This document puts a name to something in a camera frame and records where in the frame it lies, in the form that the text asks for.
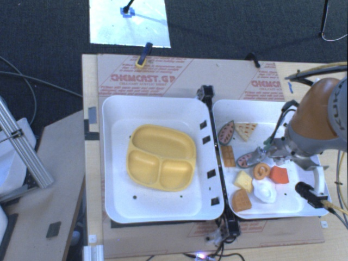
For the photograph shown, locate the orange red wedge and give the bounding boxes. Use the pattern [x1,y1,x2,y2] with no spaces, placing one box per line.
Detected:
[269,165,290,185]

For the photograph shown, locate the pale triangular pizza slice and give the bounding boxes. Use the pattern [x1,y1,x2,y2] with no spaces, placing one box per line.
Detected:
[234,122,258,142]

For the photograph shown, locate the yellow cheese wedge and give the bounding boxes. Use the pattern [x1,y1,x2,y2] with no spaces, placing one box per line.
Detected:
[233,170,254,194]

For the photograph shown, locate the orange waffle piece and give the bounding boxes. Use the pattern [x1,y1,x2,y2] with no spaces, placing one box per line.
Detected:
[231,188,253,213]

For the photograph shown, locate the white plastic tray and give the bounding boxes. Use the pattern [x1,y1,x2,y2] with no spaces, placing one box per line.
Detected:
[212,99,332,220]
[102,95,225,224]

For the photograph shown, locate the black cylinder on white bracket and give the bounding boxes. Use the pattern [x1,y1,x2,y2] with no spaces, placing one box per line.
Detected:
[295,165,333,209]

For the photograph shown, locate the yellow divided plate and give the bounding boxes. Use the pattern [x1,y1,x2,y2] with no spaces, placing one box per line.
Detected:
[126,123,197,192]

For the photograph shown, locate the brown cardboard board red print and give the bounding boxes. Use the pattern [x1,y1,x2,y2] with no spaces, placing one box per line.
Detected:
[96,53,326,258]

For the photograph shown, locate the thin black rod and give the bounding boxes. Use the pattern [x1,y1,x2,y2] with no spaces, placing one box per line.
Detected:
[203,92,237,228]

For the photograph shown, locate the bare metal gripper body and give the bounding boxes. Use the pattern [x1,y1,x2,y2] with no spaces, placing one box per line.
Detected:
[268,136,306,166]

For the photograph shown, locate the orange pretzel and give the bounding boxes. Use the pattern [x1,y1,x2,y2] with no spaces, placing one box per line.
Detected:
[253,162,271,181]

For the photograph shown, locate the orange rectangular biscuit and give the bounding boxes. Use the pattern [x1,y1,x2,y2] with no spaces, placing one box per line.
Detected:
[220,145,237,169]

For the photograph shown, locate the white fried egg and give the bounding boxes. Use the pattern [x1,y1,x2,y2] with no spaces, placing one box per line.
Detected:
[252,178,278,204]

